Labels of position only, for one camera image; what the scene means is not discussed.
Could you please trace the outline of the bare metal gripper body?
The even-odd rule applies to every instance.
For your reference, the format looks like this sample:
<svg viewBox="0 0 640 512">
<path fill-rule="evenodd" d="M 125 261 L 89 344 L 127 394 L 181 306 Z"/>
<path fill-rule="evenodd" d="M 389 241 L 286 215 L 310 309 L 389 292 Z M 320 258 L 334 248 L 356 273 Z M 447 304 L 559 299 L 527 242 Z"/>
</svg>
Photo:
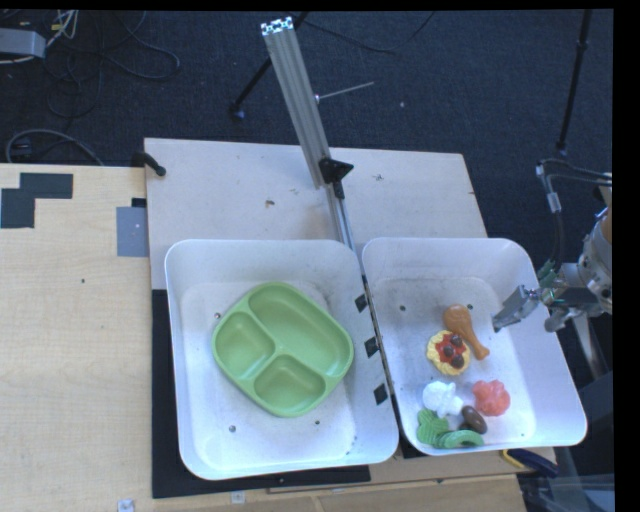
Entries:
<svg viewBox="0 0 640 512">
<path fill-rule="evenodd" d="M 555 268 L 547 261 L 538 271 L 541 302 L 552 318 L 597 317 L 613 313 L 610 264 L 583 254 L 577 262 Z"/>
</svg>

